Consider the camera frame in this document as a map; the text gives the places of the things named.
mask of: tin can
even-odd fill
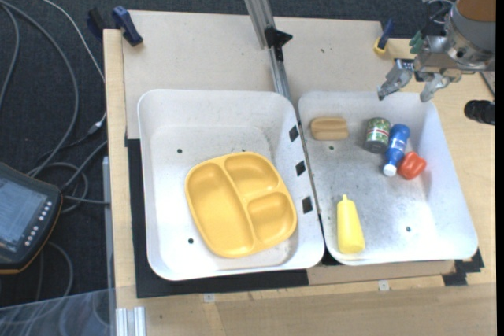
[[[364,148],[375,154],[385,153],[390,131],[391,123],[385,118],[370,119],[365,133]]]

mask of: blue bottle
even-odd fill
[[[384,165],[384,174],[386,176],[394,176],[397,172],[397,164],[404,157],[409,137],[410,129],[406,125],[396,124],[392,127],[388,149],[385,152],[387,163]]]

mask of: device screen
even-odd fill
[[[16,252],[47,195],[0,177],[0,248]]]

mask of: divided yellow plate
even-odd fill
[[[284,181],[261,154],[227,154],[194,166],[185,192],[207,246],[222,257],[270,248],[294,232],[297,215]]]

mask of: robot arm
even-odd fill
[[[421,31],[410,41],[413,63],[397,60],[378,97],[404,87],[413,75],[425,82],[420,98],[457,82],[463,74],[495,70],[496,0],[457,0],[445,17],[443,36]]]

